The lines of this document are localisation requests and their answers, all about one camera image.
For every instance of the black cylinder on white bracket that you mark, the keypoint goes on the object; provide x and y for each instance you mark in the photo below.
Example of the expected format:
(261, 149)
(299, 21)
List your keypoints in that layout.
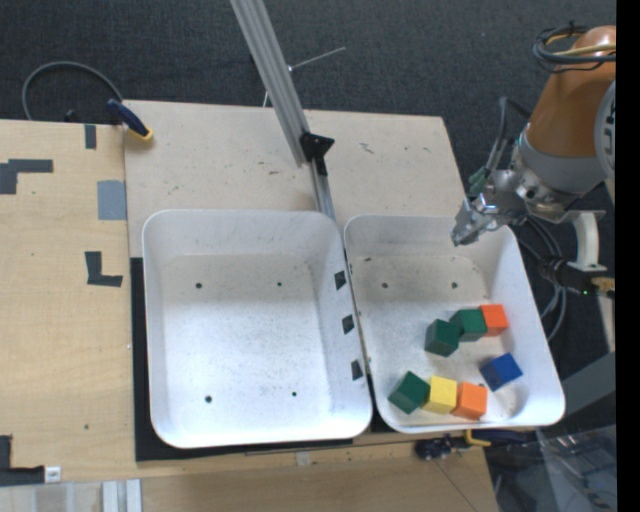
(567, 272)

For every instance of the green cube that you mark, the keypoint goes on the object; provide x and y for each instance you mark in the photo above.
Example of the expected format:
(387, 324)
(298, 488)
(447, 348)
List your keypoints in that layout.
(442, 338)
(471, 324)
(409, 392)

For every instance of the orange cube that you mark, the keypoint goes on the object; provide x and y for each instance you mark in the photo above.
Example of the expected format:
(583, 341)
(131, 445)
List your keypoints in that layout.
(495, 319)
(470, 400)

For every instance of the blue cube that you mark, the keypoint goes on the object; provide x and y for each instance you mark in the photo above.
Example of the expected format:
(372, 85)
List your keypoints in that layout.
(501, 371)

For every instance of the yellow cube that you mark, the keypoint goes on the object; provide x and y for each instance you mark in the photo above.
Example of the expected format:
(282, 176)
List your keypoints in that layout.
(441, 394)

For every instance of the white plastic tray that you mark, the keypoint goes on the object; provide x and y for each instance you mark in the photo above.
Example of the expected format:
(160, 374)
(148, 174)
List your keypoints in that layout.
(415, 280)
(250, 340)

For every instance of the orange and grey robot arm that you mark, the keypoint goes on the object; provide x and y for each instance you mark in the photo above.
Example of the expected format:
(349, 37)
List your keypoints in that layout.
(565, 115)

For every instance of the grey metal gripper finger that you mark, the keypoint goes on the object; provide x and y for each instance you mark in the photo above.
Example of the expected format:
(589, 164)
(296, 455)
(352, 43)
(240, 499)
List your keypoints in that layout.
(461, 222)
(477, 227)

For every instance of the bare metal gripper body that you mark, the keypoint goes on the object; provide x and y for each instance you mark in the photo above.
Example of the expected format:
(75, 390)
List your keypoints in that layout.
(505, 197)

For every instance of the pale wood board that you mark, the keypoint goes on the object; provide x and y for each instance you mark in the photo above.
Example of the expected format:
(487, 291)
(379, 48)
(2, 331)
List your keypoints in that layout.
(225, 160)

